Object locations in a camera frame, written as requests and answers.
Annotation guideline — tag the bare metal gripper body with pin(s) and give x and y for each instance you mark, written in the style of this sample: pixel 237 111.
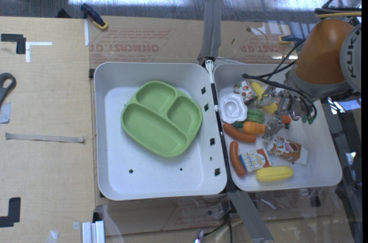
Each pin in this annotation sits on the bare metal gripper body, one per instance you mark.
pixel 293 105

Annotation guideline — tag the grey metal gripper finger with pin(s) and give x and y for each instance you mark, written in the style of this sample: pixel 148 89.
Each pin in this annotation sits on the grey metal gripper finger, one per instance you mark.
pixel 271 127
pixel 264 97

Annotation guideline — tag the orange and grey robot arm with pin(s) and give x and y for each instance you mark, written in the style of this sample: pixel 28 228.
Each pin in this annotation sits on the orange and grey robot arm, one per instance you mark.
pixel 322 52

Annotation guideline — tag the small yellow corn cob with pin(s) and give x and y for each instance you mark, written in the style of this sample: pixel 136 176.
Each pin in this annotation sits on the small yellow corn cob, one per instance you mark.
pixel 257 89

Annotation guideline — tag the short yellow corn piece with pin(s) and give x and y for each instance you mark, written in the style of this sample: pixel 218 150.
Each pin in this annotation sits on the short yellow corn piece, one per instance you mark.
pixel 270 107

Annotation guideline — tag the small orange carrot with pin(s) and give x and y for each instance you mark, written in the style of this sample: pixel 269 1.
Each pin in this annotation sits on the small orange carrot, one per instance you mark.
pixel 285 119

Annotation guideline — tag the green pea pods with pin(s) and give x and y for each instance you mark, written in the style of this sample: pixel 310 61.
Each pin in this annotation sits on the green pea pods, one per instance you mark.
pixel 255 116

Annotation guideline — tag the white can with fruit print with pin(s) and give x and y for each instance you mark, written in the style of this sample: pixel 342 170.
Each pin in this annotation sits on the white can with fruit print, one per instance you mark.
pixel 244 90

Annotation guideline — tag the brown and white carton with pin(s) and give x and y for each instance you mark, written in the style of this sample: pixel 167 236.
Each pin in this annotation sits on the brown and white carton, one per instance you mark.
pixel 287 150

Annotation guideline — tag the white flower-shaped bowl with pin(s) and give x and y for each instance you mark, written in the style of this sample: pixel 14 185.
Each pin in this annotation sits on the white flower-shaped bowl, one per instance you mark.
pixel 233 108

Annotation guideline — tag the orange sausage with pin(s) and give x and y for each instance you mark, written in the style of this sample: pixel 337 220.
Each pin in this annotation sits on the orange sausage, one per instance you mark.
pixel 238 134
pixel 236 160

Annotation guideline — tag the yellow and red carton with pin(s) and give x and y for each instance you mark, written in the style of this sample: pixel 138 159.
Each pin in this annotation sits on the yellow and red carton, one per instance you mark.
pixel 254 161

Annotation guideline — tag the large yellow corn cob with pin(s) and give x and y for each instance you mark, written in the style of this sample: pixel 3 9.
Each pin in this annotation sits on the large yellow corn cob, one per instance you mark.
pixel 274 173

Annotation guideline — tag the thin black and white rod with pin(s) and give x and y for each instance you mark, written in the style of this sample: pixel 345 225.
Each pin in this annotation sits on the thin black and white rod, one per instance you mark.
pixel 214 92

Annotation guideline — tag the white plastic tray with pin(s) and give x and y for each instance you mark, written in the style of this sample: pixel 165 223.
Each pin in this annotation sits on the white plastic tray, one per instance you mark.
pixel 161 178
pixel 316 155

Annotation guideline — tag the brown cardboard board red print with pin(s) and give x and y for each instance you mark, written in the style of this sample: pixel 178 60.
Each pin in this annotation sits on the brown cardboard board red print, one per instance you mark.
pixel 172 40

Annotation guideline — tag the green divided plate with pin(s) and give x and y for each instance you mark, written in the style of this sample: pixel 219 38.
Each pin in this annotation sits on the green divided plate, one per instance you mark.
pixel 155 124

